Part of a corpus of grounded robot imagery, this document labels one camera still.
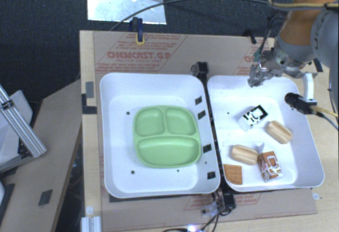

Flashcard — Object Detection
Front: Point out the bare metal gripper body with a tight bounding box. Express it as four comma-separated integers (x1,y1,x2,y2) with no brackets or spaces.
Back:
258,49,291,78

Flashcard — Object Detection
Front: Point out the black and white carton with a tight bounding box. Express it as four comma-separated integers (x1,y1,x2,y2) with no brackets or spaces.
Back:
237,104,269,132

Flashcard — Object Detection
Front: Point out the tan bread roll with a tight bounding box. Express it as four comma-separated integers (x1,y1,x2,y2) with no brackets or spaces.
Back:
229,144,258,166
265,120,293,145

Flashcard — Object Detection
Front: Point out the thin black rod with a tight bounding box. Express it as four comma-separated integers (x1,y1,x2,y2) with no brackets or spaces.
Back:
200,73,229,194

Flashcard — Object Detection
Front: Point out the brown cardboard board red print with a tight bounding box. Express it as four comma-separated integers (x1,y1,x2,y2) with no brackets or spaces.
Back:
92,30,318,232

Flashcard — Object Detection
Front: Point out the orange and white carton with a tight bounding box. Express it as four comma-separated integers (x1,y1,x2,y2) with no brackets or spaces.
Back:
257,150,283,183

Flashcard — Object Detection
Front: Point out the white plastic tray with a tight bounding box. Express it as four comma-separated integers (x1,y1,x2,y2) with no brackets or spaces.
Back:
207,74,325,193
99,72,221,199

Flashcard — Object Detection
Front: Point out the orange waffle biscuit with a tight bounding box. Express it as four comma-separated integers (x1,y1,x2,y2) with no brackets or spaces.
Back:
223,164,244,185

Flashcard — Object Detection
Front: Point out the green divided plate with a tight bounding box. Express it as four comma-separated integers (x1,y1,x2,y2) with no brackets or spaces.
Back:
132,105,202,168

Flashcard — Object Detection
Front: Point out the black cylinder on white bracket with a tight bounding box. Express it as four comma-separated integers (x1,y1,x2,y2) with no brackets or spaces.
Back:
284,73,318,115

